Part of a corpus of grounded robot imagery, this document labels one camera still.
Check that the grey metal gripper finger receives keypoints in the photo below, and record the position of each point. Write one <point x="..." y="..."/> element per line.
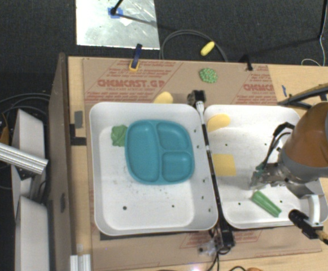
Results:
<point x="254" y="181"/>
<point x="268" y="183"/>

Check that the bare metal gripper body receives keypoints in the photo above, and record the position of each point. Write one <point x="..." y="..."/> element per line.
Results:
<point x="279" y="175"/>

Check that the green lettuce leaf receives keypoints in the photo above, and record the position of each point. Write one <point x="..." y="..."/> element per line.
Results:
<point x="118" y="135"/>

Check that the white plastic tray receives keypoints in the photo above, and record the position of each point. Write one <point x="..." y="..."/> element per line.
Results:
<point x="242" y="145"/>
<point x="152" y="207"/>

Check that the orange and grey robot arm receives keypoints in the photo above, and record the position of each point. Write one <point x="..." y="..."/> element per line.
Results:
<point x="310" y="140"/>

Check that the yellow oval chip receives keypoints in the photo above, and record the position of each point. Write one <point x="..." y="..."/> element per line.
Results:
<point x="163" y="98"/>
<point x="218" y="122"/>

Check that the black cylinder on white bracket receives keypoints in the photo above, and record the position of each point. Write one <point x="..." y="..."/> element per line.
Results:
<point x="302" y="220"/>

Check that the thin black and white rod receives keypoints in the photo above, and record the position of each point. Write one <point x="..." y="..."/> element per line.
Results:
<point x="209" y="148"/>

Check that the brown cardboard board red print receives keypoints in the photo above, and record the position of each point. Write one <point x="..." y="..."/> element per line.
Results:
<point x="180" y="75"/>

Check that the teal divided plate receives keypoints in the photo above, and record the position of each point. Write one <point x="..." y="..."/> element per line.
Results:
<point x="158" y="151"/>

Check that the yellow square cheese slice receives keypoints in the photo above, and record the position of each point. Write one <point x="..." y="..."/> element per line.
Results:
<point x="223" y="165"/>

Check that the green celery stick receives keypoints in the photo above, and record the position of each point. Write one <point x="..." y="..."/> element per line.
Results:
<point x="265" y="203"/>

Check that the green dotted round biscuit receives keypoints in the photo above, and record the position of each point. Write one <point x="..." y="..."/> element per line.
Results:
<point x="208" y="75"/>

